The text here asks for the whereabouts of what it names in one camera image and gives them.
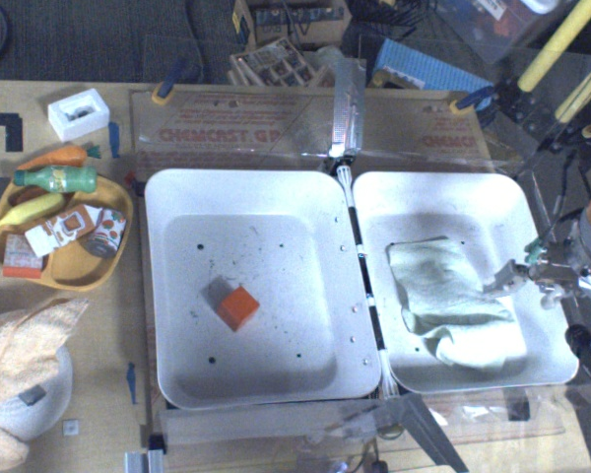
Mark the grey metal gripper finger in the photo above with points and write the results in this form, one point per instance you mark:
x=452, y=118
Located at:
x=506, y=277

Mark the pale peach cloth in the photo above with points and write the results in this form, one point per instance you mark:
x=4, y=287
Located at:
x=15, y=343

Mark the white and brown carton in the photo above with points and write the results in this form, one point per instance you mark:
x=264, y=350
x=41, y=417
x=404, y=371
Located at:
x=61, y=229

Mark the green bottle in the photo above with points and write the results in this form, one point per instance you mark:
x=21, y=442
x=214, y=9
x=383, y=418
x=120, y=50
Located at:
x=64, y=179

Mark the yellow banana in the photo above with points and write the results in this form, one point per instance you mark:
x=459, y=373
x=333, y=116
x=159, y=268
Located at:
x=32, y=210

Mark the white bowl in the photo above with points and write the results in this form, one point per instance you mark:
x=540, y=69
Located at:
x=49, y=414

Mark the thin black and white rod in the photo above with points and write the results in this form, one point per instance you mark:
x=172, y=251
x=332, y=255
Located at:
x=357, y=237

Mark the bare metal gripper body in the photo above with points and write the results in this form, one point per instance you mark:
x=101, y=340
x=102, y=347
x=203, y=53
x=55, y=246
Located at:
x=556, y=270

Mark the white plastic tray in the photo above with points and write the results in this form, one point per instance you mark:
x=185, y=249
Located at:
x=438, y=200
x=271, y=353

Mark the white foam box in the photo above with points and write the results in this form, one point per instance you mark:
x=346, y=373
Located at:
x=91, y=121

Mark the small grey square block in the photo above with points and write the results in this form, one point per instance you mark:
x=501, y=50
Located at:
x=32, y=394

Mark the orange and white packet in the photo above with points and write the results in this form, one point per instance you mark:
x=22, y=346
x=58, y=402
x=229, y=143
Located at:
x=20, y=260

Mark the brown cardboard board, red print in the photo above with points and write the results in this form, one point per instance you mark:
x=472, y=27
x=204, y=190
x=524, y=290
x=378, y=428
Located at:
x=285, y=126

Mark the orange cube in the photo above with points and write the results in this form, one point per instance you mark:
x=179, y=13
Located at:
x=237, y=308

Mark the white and orange can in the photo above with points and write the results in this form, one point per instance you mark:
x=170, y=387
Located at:
x=107, y=234

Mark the yellow divided plate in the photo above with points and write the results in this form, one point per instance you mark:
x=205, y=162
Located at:
x=74, y=269

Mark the pale green cloth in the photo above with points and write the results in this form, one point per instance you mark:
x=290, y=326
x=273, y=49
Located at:
x=440, y=289

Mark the small white square tile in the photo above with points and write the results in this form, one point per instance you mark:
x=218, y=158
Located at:
x=71, y=427

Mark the orange carrot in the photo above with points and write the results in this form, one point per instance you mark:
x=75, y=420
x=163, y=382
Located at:
x=59, y=156

